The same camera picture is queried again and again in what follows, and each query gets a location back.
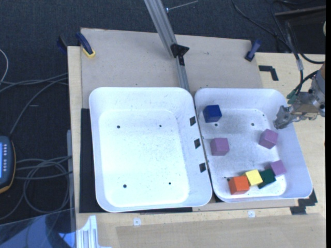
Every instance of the block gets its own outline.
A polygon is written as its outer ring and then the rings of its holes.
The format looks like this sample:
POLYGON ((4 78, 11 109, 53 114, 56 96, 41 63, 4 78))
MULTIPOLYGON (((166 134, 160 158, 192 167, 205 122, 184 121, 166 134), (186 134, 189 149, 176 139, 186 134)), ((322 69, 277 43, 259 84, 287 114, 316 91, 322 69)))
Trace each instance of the block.
POLYGON ((276 177, 284 175, 287 172, 282 160, 272 162, 267 168, 271 169, 276 177))
POLYGON ((236 176, 229 180, 231 195, 244 194, 249 190, 249 182, 246 176, 236 176))
POLYGON ((208 105, 203 110, 203 116, 206 123, 217 122, 221 117, 221 109, 219 105, 208 105))
POLYGON ((263 180, 262 183, 258 185, 259 189, 265 187, 266 185, 269 185, 273 182, 276 182, 275 174, 271 169, 266 169, 262 172, 260 172, 260 176, 263 180))
POLYGON ((229 142, 227 138, 215 138, 210 142, 212 155, 224 156, 230 151, 229 142))
POLYGON ((259 144, 265 148, 271 149, 276 145, 277 139, 278 139, 277 132, 274 132, 270 129, 266 129, 265 131, 262 132, 260 136, 259 144))
POLYGON ((260 172, 257 169, 245 172, 250 185, 257 185, 263 182, 260 172))

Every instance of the blue cube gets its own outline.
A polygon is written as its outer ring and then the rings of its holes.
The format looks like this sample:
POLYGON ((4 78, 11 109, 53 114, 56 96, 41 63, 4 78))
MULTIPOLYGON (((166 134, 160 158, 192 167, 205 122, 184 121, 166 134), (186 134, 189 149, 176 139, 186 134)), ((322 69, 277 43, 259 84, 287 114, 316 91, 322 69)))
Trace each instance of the blue cube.
POLYGON ((206 123, 217 122, 221 117, 221 109, 219 105, 208 105, 203 110, 203 116, 206 123))

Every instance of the white tray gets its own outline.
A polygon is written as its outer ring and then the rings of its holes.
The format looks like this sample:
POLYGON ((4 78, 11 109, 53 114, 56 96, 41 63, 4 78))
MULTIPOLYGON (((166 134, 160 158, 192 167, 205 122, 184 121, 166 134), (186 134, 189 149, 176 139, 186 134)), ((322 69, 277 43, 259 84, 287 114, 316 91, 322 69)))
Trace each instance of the white tray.
POLYGON ((276 130, 273 120, 281 105, 287 106, 283 95, 273 89, 204 88, 195 95, 203 144, 215 194, 225 202, 244 202, 280 198, 305 198, 312 192, 308 169, 293 127, 276 130), (207 105, 219 105, 222 117, 206 123, 202 114, 207 105), (258 144, 265 129, 278 133, 272 149, 258 144), (212 156, 210 142, 216 137, 228 138, 230 151, 225 156, 212 156), (253 186, 241 195, 231 195, 228 178, 246 171, 260 171, 273 161, 282 160, 287 173, 262 189, 253 186))
POLYGON ((200 170, 205 155, 198 123, 191 125, 189 92, 101 87, 91 93, 89 108, 101 208, 123 212, 209 202, 212 186, 208 172, 200 170))

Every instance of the dark background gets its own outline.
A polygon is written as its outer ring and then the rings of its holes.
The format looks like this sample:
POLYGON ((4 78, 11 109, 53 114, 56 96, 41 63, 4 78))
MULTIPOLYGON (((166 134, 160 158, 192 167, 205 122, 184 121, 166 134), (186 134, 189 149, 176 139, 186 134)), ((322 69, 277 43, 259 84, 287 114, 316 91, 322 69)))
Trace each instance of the dark background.
MULTIPOLYGON (((163 0, 173 7, 195 0, 163 0)), ((289 52, 277 41, 280 31, 270 13, 272 0, 235 0, 249 17, 261 23, 273 35, 243 18, 231 0, 198 0, 194 6, 169 13, 176 34, 234 39, 262 40, 260 52, 289 52)), ((310 0, 289 0, 301 3, 310 0)), ((314 0, 293 7, 276 5, 276 12, 326 5, 314 0)), ((295 27, 298 44, 304 53, 325 54, 324 22, 295 27)), ((46 79, 67 72, 67 58, 56 46, 61 35, 67 45, 77 45, 75 33, 81 27, 155 32, 143 0, 0 0, 0 49, 9 58, 6 81, 46 79)), ((6 68, 0 55, 0 78, 6 68)), ((17 86, 0 93, 0 135, 8 135, 22 108, 44 85, 17 86)), ((68 87, 55 85, 38 97, 24 113, 12 140, 17 159, 51 159, 67 154, 66 134, 70 129, 68 87)), ((56 173, 44 170, 38 175, 56 173)), ((38 208, 54 210, 63 200, 66 180, 57 178, 31 183, 27 194, 38 208)), ((16 205, 23 192, 23 182, 15 180, 12 188, 0 195, 0 217, 16 205)), ((23 201, 0 224, 40 215, 23 201)))

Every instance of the dark green block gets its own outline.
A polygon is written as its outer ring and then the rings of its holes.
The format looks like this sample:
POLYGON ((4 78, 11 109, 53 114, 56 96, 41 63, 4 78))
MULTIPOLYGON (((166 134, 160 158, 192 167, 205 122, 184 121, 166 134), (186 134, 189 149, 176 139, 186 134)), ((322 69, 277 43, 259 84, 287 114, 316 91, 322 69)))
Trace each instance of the dark green block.
POLYGON ((260 172, 263 182, 258 185, 259 189, 276 181, 274 172, 271 169, 260 172))

